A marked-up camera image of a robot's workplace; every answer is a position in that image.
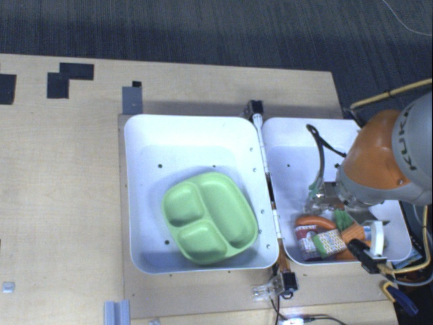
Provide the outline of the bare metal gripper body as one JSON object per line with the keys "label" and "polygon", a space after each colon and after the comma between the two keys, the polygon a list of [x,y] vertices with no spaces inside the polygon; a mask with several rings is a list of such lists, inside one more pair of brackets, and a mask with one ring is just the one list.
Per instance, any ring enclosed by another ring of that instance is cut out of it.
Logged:
{"label": "bare metal gripper body", "polygon": [[318,215],[324,211],[336,211],[339,209],[364,211],[368,207],[368,204],[353,196],[341,183],[316,181],[309,186],[305,213]]}

